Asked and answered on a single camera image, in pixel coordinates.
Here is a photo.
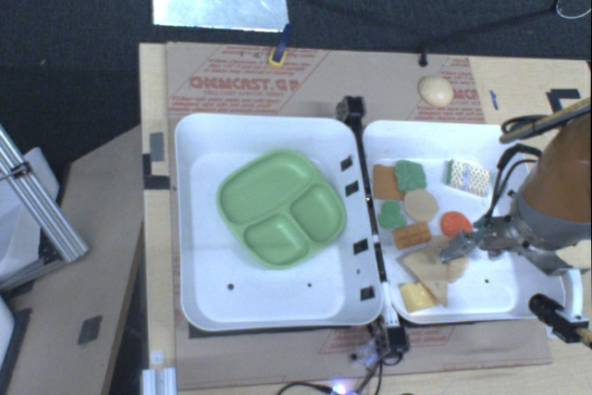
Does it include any thin black and white rod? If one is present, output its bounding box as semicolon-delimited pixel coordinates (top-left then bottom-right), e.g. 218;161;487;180
347;114;400;329

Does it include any green divided plate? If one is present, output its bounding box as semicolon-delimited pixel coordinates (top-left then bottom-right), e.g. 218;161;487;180
216;148;349;271

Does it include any black cylinder on white bracket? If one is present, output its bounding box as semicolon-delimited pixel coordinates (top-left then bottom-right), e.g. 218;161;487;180
528;267;591;344

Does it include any beige bread wedge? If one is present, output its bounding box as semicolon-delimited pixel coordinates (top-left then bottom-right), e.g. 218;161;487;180
422;279;450;308

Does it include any orange ball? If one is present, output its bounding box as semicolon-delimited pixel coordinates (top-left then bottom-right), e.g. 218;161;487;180
439;210;475;240

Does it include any beige pizza slice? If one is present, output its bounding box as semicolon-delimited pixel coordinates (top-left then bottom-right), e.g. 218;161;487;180
401;243;452;284

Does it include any black block with thin wires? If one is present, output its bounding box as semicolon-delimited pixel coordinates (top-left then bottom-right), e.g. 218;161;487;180
368;322;412;364
336;95;367;122

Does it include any orange toast slice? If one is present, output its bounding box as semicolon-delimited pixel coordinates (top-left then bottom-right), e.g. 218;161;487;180
372;163;400;202

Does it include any brown cardboard board red print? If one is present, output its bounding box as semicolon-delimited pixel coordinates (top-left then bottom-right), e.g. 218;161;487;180
164;42;554;390

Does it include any white plastic tray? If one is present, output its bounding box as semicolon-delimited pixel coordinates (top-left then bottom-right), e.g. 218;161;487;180
362;119;568;325
174;112;386;333

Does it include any small green broccoli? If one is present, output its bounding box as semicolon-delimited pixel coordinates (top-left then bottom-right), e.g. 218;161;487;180
376;199;409;230

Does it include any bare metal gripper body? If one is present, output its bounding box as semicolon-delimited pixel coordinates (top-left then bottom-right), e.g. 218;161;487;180
475;216;589;277

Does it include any brown waffle biscuit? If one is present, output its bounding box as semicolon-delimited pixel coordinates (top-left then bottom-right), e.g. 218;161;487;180
391;221;433;251

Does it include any beige egg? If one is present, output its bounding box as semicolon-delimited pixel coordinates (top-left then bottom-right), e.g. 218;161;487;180
417;75;455;109

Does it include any large green broccoli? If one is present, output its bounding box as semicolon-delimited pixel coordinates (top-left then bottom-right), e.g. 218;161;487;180
393;159;427;192

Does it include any yellow cheese block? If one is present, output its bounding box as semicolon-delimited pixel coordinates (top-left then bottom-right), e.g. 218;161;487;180
399;281;438;314

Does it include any round tan biscuit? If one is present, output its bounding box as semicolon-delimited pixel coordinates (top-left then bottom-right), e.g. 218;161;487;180
429;235;470;284
402;189;439;223

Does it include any yellow patterned packet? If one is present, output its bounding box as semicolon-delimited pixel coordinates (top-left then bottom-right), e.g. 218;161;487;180
446;158;492;198

